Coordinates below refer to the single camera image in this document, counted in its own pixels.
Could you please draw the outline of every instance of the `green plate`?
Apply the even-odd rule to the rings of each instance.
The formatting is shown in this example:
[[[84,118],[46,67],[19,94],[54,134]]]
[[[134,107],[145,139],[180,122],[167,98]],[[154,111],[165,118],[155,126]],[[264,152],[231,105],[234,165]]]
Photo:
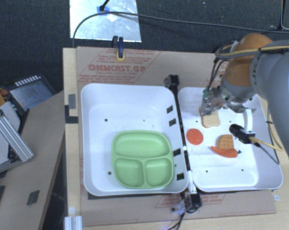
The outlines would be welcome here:
[[[111,153],[116,180],[124,187],[164,187],[173,178],[172,149],[162,133],[122,131],[114,137]]]

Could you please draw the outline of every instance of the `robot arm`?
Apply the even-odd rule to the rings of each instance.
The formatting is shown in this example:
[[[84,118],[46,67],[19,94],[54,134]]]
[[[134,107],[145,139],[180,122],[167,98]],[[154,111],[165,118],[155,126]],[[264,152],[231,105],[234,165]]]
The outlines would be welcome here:
[[[262,48],[254,54],[251,49]],[[201,114],[209,115],[221,107],[243,112],[243,103],[259,94],[267,100],[275,128],[289,156],[289,40],[272,42],[261,34],[244,37],[232,57],[217,88],[206,89]]]

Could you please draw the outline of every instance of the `black floor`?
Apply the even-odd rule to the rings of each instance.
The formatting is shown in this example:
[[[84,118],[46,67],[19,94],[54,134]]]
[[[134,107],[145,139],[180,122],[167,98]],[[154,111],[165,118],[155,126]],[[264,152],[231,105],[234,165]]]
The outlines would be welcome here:
[[[280,21],[281,0],[136,0],[138,13],[176,20],[220,23],[267,30],[273,40],[289,34],[271,33]],[[207,25],[165,23],[140,18],[142,43],[127,48],[212,52],[250,31]],[[289,0],[284,25],[289,27]],[[107,41],[76,40],[78,46],[110,47]],[[71,47],[69,0],[0,0],[0,85],[28,74],[43,73],[57,91],[63,89],[62,48]],[[63,165],[44,229],[62,229]]]

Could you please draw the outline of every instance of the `silver metal sheet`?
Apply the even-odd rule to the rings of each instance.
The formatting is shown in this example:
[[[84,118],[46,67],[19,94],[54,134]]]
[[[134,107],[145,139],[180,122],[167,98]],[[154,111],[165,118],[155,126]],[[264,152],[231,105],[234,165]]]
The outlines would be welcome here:
[[[106,0],[70,0],[70,36],[73,37],[77,25],[87,16],[99,12]],[[137,13],[136,0],[110,0],[105,11]],[[141,42],[138,17],[99,15],[88,19],[78,29],[75,38],[112,40],[122,36],[127,42]]]

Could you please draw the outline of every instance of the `white tray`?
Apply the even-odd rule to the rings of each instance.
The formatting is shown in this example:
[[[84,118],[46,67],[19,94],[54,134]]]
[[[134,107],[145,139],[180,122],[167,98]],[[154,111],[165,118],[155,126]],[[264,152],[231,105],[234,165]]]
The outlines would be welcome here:
[[[236,114],[230,109],[220,109],[218,114],[221,125],[210,128],[203,127],[199,115],[203,90],[202,88],[183,88],[178,94],[185,134],[189,129],[197,128],[204,136],[202,144],[198,146],[186,141],[195,185],[205,192],[280,187],[283,182],[280,166],[260,148],[251,144],[243,144],[234,139],[234,147],[241,151],[237,158],[225,158],[210,149],[210,146],[216,146],[219,136],[230,134],[230,125],[238,124],[244,127],[244,117],[243,114]],[[254,96],[244,106],[256,108],[252,115],[252,131],[256,133],[257,138],[270,143],[259,98]],[[272,148],[265,146],[265,149],[276,158]]]
[[[88,84],[81,91],[84,184],[97,196],[178,193],[185,190],[188,177],[177,117],[175,99],[164,87]],[[176,124],[169,126],[171,120]],[[163,188],[129,189],[115,179],[111,161],[111,142],[124,130],[151,130],[163,133],[172,150],[174,176]],[[177,180],[177,175],[184,178]]]

